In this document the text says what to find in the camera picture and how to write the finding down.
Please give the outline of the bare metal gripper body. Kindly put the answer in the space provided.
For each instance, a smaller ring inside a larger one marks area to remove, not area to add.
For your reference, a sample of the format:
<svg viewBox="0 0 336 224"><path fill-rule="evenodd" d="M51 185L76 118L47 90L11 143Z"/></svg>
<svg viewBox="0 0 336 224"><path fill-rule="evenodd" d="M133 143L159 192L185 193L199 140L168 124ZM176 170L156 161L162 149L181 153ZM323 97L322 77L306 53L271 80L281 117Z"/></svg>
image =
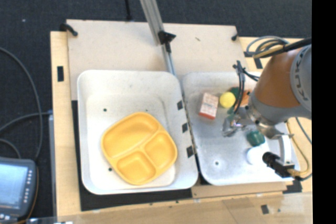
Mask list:
<svg viewBox="0 0 336 224"><path fill-rule="evenodd" d="M276 136L276 124L265 118L252 106L241 107L234 113L231 126L235 125L245 125L246 130L248 128L258 130L266 137Z"/></svg>

